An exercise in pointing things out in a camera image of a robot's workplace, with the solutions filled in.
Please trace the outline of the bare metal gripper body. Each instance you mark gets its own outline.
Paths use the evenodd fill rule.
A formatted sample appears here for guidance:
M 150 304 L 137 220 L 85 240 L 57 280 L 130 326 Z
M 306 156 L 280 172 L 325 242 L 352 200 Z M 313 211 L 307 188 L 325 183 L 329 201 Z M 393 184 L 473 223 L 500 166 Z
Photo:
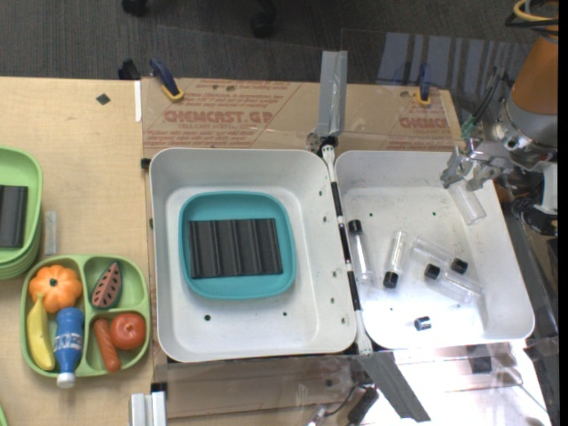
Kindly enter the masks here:
M 539 170 L 556 160 L 555 120 L 498 120 L 468 124 L 468 157 L 504 170 Z

